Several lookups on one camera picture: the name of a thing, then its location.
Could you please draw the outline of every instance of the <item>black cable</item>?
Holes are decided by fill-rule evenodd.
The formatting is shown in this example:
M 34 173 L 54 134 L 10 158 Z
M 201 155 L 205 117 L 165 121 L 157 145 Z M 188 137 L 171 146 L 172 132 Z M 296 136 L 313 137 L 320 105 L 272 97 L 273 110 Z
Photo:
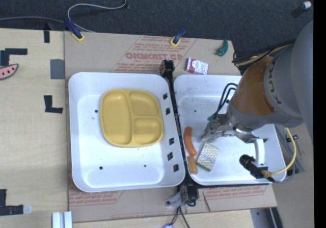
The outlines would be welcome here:
M 196 201 L 194 200 L 192 203 L 188 202 L 187 205 L 190 206 L 190 207 L 195 207 L 196 206 Z
M 229 94 L 230 94 L 230 91 L 231 91 L 231 90 L 235 90 L 235 88 L 233 88 L 233 87 L 230 88 L 230 89 L 228 90 L 228 93 L 227 93 L 226 97 L 224 98 L 225 92 L 227 91 L 227 89 L 228 89 L 229 86 L 235 86 L 235 87 L 237 87 L 238 85 L 235 84 L 235 83 L 229 83 L 229 84 L 227 84 L 227 85 L 225 86 L 225 88 L 224 88 L 224 90 L 223 90 L 223 93 L 222 93 L 222 96 L 221 96 L 221 99 L 220 99 L 220 103 L 219 103 L 219 105 L 218 105 L 218 108 L 217 108 L 216 112 L 214 113 L 214 118 L 216 118 L 216 116 L 218 115 L 219 111 L 221 110 L 221 108 L 223 107 L 223 105 L 225 104 L 225 102 L 227 101 L 228 96 L 229 96 Z
M 289 44 L 294 44 L 294 42 L 295 42 L 295 39 L 286 40 L 286 41 L 284 41 L 282 43 L 278 43 L 278 44 L 275 44 L 275 45 L 272 45 L 272 46 L 268 46 L 268 47 L 265 47 L 263 49 L 260 49 L 260 50 L 257 50 L 257 51 L 254 51 L 254 52 L 251 52 L 251 53 L 248 53 L 248 54 L 244 54 L 242 52 L 235 51 L 234 54 L 233 54 L 233 61 L 232 61 L 232 63 L 240 63 L 240 62 L 247 61 L 252 56 L 256 56 L 256 55 L 262 54 L 264 52 L 271 52 L 275 48 L 278 48 L 280 46 L 289 45 Z M 241 54 L 241 57 L 238 57 L 237 58 L 236 57 L 236 54 L 237 53 Z
M 167 226 L 173 225 L 173 224 L 178 220 L 179 212 L 180 212 L 180 214 L 181 214 L 181 216 L 182 216 L 182 218 L 183 218 L 183 220 L 184 220 L 185 225 L 187 226 L 187 228 L 190 228 L 190 226 L 189 226 L 187 220 L 185 219 L 185 216 L 184 216 L 184 214 L 183 214 L 183 212 L 182 212 L 182 210 L 181 210 L 181 206 L 179 206 L 179 207 L 177 208 L 176 213 L 174 214 L 174 216 L 173 216 L 171 222 L 170 222 Z
M 184 217 L 184 215 L 183 215 L 183 212 L 182 212 L 182 210 L 181 210 L 181 207 L 179 206 L 178 209 L 179 209 L 179 211 L 180 211 L 180 213 L 181 213 L 181 216 L 182 216 L 182 218 L 183 218 L 183 220 L 184 220 L 184 222 L 185 222 L 185 225 L 187 226 L 187 228 L 190 228 L 190 226 L 189 226 L 187 220 L 185 219 L 185 217 Z

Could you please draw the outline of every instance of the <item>white plastic tray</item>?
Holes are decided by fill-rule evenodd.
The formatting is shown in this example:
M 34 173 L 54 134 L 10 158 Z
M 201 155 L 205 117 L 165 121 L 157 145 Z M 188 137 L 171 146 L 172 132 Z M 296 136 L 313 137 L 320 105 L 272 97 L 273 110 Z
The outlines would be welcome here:
M 192 141 L 197 151 L 202 142 L 200 136 L 220 102 L 224 87 L 228 83 L 238 83 L 240 76 L 228 75 L 181 75 L 174 81 L 176 102 L 182 134 L 187 126 L 193 128 Z M 220 113 L 225 113 L 227 104 Z M 265 162 L 269 171 L 277 171 L 285 166 L 282 151 L 273 125 L 254 131 L 256 136 L 268 138 L 265 142 Z M 254 144 L 245 144 L 237 137 L 219 137 L 211 143 L 220 149 L 214 167 L 208 172 L 198 167 L 198 174 L 191 174 L 195 182 L 201 185 L 239 185 L 270 183 L 266 179 L 255 179 L 239 163 L 243 154 L 255 156 Z M 275 180 L 285 178 L 286 172 L 273 176 Z
M 164 134 L 144 147 L 117 147 L 103 137 L 101 96 L 112 89 L 148 91 L 159 101 Z M 69 80 L 72 177 L 82 191 L 177 186 L 185 176 L 169 86 L 155 74 L 81 72 Z

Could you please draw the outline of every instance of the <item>yellow plate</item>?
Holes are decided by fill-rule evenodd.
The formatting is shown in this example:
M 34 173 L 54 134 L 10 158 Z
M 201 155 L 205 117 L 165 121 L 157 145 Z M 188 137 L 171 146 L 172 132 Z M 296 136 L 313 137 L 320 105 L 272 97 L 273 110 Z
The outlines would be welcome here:
M 159 102 L 146 91 L 115 89 L 106 92 L 101 98 L 100 120 L 105 139 L 116 146 L 151 145 L 163 136 Z

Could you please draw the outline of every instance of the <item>white cable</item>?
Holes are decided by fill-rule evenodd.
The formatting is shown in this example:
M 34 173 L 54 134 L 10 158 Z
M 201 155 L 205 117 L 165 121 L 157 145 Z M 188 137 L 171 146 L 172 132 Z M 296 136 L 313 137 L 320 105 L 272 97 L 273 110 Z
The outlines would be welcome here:
M 16 20 L 16 19 L 45 19 L 45 20 L 54 21 L 54 22 L 64 24 L 64 22 L 62 20 L 48 18 L 48 17 L 41 17 L 41 16 L 22 16 L 22 17 L 0 18 L 0 21 Z
M 71 19 L 71 18 L 70 18 L 70 11 L 71 11 L 73 8 L 77 7 L 77 6 L 88 6 L 88 7 L 94 7 L 94 8 L 106 9 L 106 10 L 118 10 L 118 9 L 122 9 L 122 8 L 124 8 L 124 7 L 126 6 L 126 4 L 127 4 L 126 0 L 123 0 L 123 1 L 124 1 L 124 3 L 123 3 L 122 5 L 120 5 L 120 6 L 118 6 L 118 7 L 104 7 L 104 6 L 99 6 L 99 5 L 94 5 L 94 4 L 88 4 L 88 3 L 78 3 L 78 4 L 73 5 L 72 7 L 70 7 L 70 8 L 68 9 L 67 16 L 68 16 L 69 19 Z M 85 28 L 79 26 L 78 24 L 76 24 L 75 22 L 74 22 L 74 24 L 76 25 L 77 28 L 79 28 L 79 29 L 81 29 L 81 30 L 83 30 L 83 31 L 87 31 L 87 32 L 95 32 L 95 31 L 91 31 L 91 30 L 85 29 Z

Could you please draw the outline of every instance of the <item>orange toy food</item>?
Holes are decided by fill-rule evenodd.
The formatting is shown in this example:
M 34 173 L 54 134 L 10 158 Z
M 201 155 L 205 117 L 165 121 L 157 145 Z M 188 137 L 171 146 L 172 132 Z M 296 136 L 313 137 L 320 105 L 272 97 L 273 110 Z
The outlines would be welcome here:
M 186 147 L 189 155 L 194 157 L 197 154 L 197 152 L 193 145 L 192 132 L 193 132 L 193 129 L 190 126 L 187 126 L 184 130 L 183 140 L 184 140 L 184 144 L 185 144 L 185 147 Z

